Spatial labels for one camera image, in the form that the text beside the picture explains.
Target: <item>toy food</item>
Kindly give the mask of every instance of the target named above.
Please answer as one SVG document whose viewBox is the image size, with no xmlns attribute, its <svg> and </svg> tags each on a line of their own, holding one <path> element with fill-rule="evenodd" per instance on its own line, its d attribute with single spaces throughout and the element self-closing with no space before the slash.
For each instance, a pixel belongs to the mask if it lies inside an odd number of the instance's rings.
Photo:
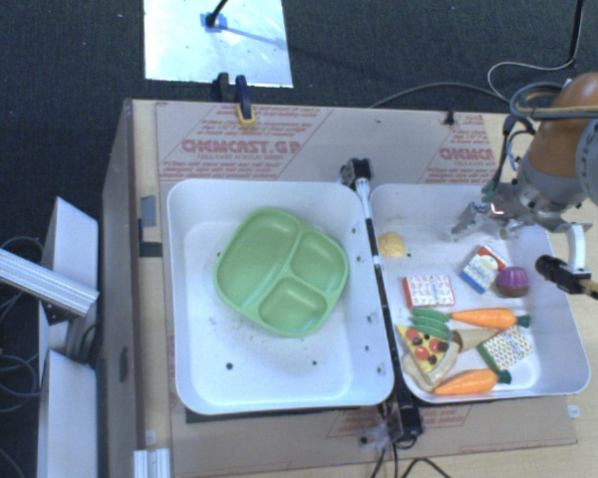
<svg viewBox="0 0 598 478">
<path fill-rule="evenodd" d="M 418 321 L 415 327 L 397 326 L 408 354 L 403 359 L 404 371 L 424 391 L 432 391 L 456 363 L 458 344 L 450 341 L 447 328 L 443 333 L 431 320 Z"/>
<path fill-rule="evenodd" d="M 470 349 L 477 348 L 492 337 L 500 333 L 500 330 L 492 328 L 470 328 L 468 330 L 453 330 L 451 339 L 458 344 L 459 352 L 464 353 Z"/>
<path fill-rule="evenodd" d="M 454 304 L 448 275 L 417 275 L 403 279 L 403 292 L 408 308 Z"/>
<path fill-rule="evenodd" d="M 454 312 L 450 317 L 455 321 L 481 326 L 482 328 L 493 328 L 496 330 L 508 330 L 515 324 L 529 327 L 529 316 L 517 317 L 509 308 L 480 308 L 476 310 L 464 310 Z"/>
<path fill-rule="evenodd" d="M 478 293 L 484 294 L 494 283 L 498 271 L 506 265 L 506 262 L 495 251 L 488 246 L 481 246 L 469 258 L 459 275 Z"/>
<path fill-rule="evenodd" d="M 406 245 L 397 232 L 386 232 L 377 239 L 379 253 L 384 257 L 400 259 L 406 254 Z"/>
<path fill-rule="evenodd" d="M 507 372 L 496 373 L 489 368 L 479 368 L 461 372 L 434 388 L 435 394 L 474 394 L 485 393 L 496 386 L 498 382 L 511 382 Z"/>
<path fill-rule="evenodd" d="M 521 267 L 505 267 L 496 277 L 498 292 L 507 298 L 520 298 L 529 290 L 527 273 Z"/>
<path fill-rule="evenodd" d="M 478 352 L 494 371 L 507 370 L 533 351 L 516 326 L 478 346 Z"/>
</svg>

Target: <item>black cable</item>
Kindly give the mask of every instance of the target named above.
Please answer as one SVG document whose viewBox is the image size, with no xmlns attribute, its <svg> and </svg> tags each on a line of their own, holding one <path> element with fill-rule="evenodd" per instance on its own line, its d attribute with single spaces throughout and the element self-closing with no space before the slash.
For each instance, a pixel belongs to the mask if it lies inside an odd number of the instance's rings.
<svg viewBox="0 0 598 478">
<path fill-rule="evenodd" d="M 409 449 L 411 449 L 411 448 L 412 448 L 412 447 L 413 447 L 415 444 L 417 444 L 417 441 L 418 441 L 418 440 L 419 440 L 419 439 L 418 439 L 417 437 L 415 437 L 415 438 L 414 438 L 412 441 L 410 441 L 410 444 L 408 444 L 407 446 L 404 446 L 404 444 L 403 444 L 403 443 L 401 443 L 401 442 L 397 441 L 397 442 L 395 443 L 395 447 L 396 447 L 398 450 L 409 450 Z"/>
<path fill-rule="evenodd" d="M 375 465 L 375 470 L 370 475 L 370 478 L 377 478 L 377 475 L 379 474 L 379 471 L 381 470 L 381 467 L 383 466 L 383 460 L 385 457 L 386 457 L 386 450 L 383 450 L 381 452 L 381 456 L 379 457 L 379 460 L 377 460 L 377 464 Z"/>
<path fill-rule="evenodd" d="M 368 106 L 368 109 L 381 107 L 381 106 L 385 105 L 386 103 L 390 103 L 394 100 L 402 98 L 403 96 L 408 96 L 408 95 L 416 93 L 416 92 L 426 91 L 429 89 L 436 89 L 436 88 L 440 88 L 440 87 L 447 87 L 447 88 L 454 87 L 457 89 L 464 89 L 464 90 L 468 90 L 468 91 L 477 92 L 479 94 L 484 94 L 486 96 L 496 99 L 497 101 L 507 104 L 506 98 L 504 98 L 492 91 L 489 91 L 488 89 L 484 89 L 483 87 L 479 87 L 476 85 L 470 85 L 470 84 L 463 84 L 463 83 L 459 83 L 459 82 L 438 82 L 438 83 L 432 83 L 432 84 L 419 85 L 418 87 L 412 87 L 411 89 L 407 89 L 407 90 L 398 92 L 396 94 L 392 94 L 391 96 L 388 96 L 388 97 Z"/>
<path fill-rule="evenodd" d="M 27 478 L 24 474 L 22 468 L 18 465 L 18 463 L 13 459 L 11 455 L 9 455 L 4 449 L 0 447 L 0 456 L 6 460 L 11 468 L 16 472 L 19 478 Z"/>
<path fill-rule="evenodd" d="M 0 305 L 0 322 L 4 321 L 9 313 L 18 306 L 24 295 L 24 292 L 18 292 Z"/>
<path fill-rule="evenodd" d="M 395 473 L 394 473 L 394 477 L 395 478 L 399 478 L 399 455 L 397 454 L 397 444 L 394 443 L 392 445 L 392 453 L 393 453 L 393 457 L 395 459 Z"/>
<path fill-rule="evenodd" d="M 42 243 L 35 237 L 29 237 L 27 235 L 18 235 L 16 237 L 12 237 L 11 239 L 7 239 L 5 242 L 3 242 L 0 245 L 0 248 L 6 250 L 12 244 L 19 243 L 20 241 L 34 244 L 36 246 L 36 248 L 38 248 L 38 251 L 40 252 L 40 255 L 42 256 L 42 253 L 44 252 L 44 246 L 42 246 Z"/>
<path fill-rule="evenodd" d="M 82 353 L 84 352 L 85 344 L 87 343 L 87 337 L 89 336 L 89 333 L 91 331 L 95 330 L 99 325 L 100 325 L 100 321 L 96 321 L 96 322 L 92 323 L 82 334 L 82 340 L 80 341 L 80 347 L 78 349 L 79 357 L 81 357 Z"/>
<path fill-rule="evenodd" d="M 0 373 L 9 373 L 9 372 L 18 370 L 23 367 L 25 370 L 27 370 L 29 372 L 29 375 L 31 377 L 31 388 L 29 391 L 16 391 L 15 389 L 12 389 L 9 386 L 5 385 L 0 380 L 0 389 L 2 391 L 10 394 L 12 396 L 23 398 L 23 400 L 21 402 L 16 403 L 14 405 L 0 407 L 0 414 L 8 414 L 8 413 L 14 412 L 14 411 L 24 407 L 29 402 L 29 400 L 31 398 L 34 398 L 34 397 L 37 397 L 40 395 L 40 391 L 37 389 L 38 374 L 36 373 L 34 368 L 31 366 L 29 361 L 26 359 L 18 358 L 17 356 L 11 356 L 11 355 L 0 355 L 0 359 L 11 360 L 11 361 L 15 361 L 17 363 L 16 366 L 13 366 L 13 365 L 12 366 L 0 366 Z"/>
<path fill-rule="evenodd" d="M 574 61 L 578 53 L 578 44 L 580 43 L 580 31 L 582 30 L 582 14 L 585 0 L 576 0 L 576 12 L 574 14 L 574 29 L 571 34 L 571 43 L 569 45 L 569 60 Z"/>
<path fill-rule="evenodd" d="M 451 478 L 451 476 L 449 476 L 447 473 L 445 473 L 443 471 L 443 469 L 441 469 L 441 467 L 439 467 L 437 464 L 435 464 L 432 460 L 430 460 L 429 458 L 416 458 L 414 459 L 410 465 L 408 466 L 408 469 L 406 469 L 406 472 L 401 475 L 401 478 L 407 478 L 410 473 L 412 472 L 412 470 L 414 469 L 414 467 L 419 463 L 419 462 L 425 462 L 426 464 L 428 464 L 429 466 L 431 466 L 435 471 L 437 471 L 441 476 L 443 476 L 444 478 Z"/>
</svg>

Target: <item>black clip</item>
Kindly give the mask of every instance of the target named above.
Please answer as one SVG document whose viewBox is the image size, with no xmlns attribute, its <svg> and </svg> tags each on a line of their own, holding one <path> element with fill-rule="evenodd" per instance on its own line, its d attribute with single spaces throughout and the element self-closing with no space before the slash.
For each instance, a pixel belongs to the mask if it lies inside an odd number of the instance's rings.
<svg viewBox="0 0 598 478">
<path fill-rule="evenodd" d="M 216 103 L 228 101 L 228 73 L 219 73 L 210 86 L 210 100 Z"/>
<path fill-rule="evenodd" d="M 370 159 L 357 159 L 356 157 L 350 159 L 341 167 L 339 175 L 341 176 L 341 183 L 354 190 L 355 182 L 358 179 L 370 180 L 372 178 Z"/>
</svg>

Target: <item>metal plate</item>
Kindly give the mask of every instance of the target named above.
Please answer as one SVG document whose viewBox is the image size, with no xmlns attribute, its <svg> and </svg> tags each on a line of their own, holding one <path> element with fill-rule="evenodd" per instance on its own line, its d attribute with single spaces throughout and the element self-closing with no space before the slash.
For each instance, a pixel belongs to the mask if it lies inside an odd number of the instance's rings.
<svg viewBox="0 0 598 478">
<path fill-rule="evenodd" d="M 225 72 L 292 88 L 281 0 L 228 0 L 209 31 L 203 17 L 219 1 L 144 0 L 146 78 L 210 83 Z"/>
</svg>

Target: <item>toy carrot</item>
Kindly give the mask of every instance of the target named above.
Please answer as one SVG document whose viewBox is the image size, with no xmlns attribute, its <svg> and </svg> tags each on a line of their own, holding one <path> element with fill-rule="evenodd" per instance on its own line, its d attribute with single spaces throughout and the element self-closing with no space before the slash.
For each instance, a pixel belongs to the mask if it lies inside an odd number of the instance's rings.
<svg viewBox="0 0 598 478">
<path fill-rule="evenodd" d="M 509 308 L 465 310 L 463 312 L 454 312 L 450 314 L 450 317 L 455 321 L 495 330 L 508 330 L 515 324 L 529 328 L 529 316 L 517 317 Z"/>
<path fill-rule="evenodd" d="M 511 382 L 509 372 L 495 373 L 489 368 L 467 370 L 449 378 L 434 389 L 435 394 L 474 394 L 485 393 L 496 386 L 497 382 Z"/>
</svg>

